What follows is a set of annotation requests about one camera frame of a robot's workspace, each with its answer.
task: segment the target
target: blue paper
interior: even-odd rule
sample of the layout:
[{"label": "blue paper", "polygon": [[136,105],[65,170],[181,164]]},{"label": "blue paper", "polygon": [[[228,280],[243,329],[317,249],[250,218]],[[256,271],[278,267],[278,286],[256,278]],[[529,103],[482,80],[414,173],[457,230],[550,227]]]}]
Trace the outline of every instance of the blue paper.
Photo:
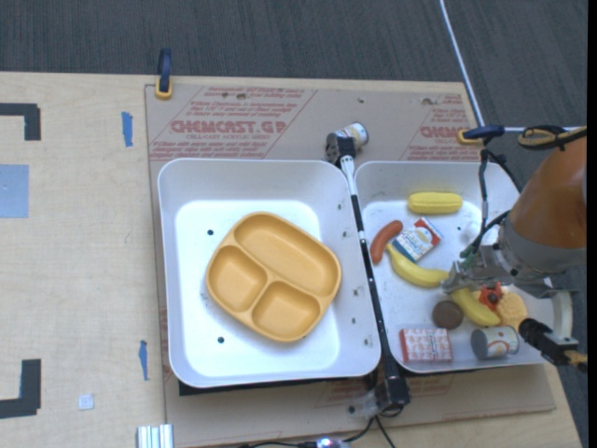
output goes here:
[{"label": "blue paper", "polygon": [[0,217],[29,217],[29,166],[0,164]]}]

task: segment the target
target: toy can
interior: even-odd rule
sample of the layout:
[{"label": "toy can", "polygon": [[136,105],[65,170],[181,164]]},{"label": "toy can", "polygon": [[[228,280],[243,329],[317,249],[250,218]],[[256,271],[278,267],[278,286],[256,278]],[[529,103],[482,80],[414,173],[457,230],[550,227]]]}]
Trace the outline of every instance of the toy can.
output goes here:
[{"label": "toy can", "polygon": [[510,326],[475,329],[471,333],[470,344],[479,360],[513,355],[520,347],[519,334]]},{"label": "toy can", "polygon": [[334,134],[342,138],[353,138],[355,149],[359,149],[361,146],[366,145],[369,140],[367,129],[358,122],[349,124],[341,130],[336,130]]}]

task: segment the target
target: toy sausage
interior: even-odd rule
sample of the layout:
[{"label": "toy sausage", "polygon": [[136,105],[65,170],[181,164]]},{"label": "toy sausage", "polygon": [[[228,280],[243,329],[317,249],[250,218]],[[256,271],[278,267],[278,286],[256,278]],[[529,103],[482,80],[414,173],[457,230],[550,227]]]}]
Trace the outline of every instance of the toy sausage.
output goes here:
[{"label": "toy sausage", "polygon": [[402,222],[399,220],[393,220],[386,224],[373,238],[369,253],[371,255],[371,262],[378,264],[382,260],[383,249],[390,239],[396,237],[400,231],[402,231]]}]

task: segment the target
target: yellow corn toy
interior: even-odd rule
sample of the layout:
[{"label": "yellow corn toy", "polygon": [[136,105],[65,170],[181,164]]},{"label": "yellow corn toy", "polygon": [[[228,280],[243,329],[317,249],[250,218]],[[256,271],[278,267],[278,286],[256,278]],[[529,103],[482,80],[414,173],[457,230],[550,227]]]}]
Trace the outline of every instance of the yellow corn toy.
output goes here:
[{"label": "yellow corn toy", "polygon": [[415,192],[408,198],[409,209],[417,214],[450,214],[463,205],[463,198],[455,192]]}]

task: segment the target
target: gray carpet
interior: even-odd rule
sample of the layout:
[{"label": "gray carpet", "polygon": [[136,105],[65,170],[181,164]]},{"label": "gray carpet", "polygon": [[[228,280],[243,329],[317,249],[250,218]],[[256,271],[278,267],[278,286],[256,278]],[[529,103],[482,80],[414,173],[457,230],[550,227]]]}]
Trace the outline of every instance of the gray carpet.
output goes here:
[{"label": "gray carpet", "polygon": [[[443,0],[487,124],[587,123],[589,0]],[[465,81],[439,0],[0,0],[0,70]],[[496,143],[520,182],[545,157]],[[587,350],[586,268],[575,331]],[[589,446],[587,375],[560,369]]]}]

